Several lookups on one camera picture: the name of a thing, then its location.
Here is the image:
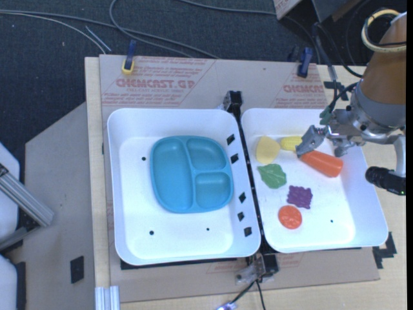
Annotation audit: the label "green toy lettuce leaf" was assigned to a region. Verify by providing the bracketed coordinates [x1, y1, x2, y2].
[257, 163, 288, 191]

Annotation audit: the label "white plastic tray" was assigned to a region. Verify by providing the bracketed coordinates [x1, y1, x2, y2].
[240, 107, 389, 254]
[106, 107, 262, 266]

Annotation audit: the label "black block with thin wires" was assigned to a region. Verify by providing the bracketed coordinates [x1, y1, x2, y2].
[246, 253, 279, 284]
[222, 90, 243, 113]

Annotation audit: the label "purple toy grapes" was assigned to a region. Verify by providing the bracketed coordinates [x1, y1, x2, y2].
[287, 185, 314, 211]

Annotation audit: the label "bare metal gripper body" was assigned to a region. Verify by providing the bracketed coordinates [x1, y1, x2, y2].
[325, 107, 405, 146]

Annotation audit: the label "orange toy carrot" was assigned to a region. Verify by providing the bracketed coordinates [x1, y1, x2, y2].
[299, 150, 344, 178]

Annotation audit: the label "yellow toy corn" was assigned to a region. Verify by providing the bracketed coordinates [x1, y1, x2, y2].
[279, 136, 305, 152]

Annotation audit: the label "black cylinder on white bracket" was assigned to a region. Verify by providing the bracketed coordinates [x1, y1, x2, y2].
[365, 134, 407, 197]

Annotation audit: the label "orange toy orange slice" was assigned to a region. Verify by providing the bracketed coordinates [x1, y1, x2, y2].
[277, 205, 303, 230]

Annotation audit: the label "thin black rod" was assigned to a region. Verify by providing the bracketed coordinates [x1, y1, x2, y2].
[236, 108, 265, 258]

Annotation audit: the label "brown cardboard board red print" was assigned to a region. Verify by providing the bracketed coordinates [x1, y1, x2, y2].
[98, 54, 381, 304]

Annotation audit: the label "blue divided plate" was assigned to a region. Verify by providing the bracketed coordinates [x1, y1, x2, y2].
[149, 135, 234, 214]

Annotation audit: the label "pale yellow toy food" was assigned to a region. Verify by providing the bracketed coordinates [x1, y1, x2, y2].
[256, 136, 281, 165]

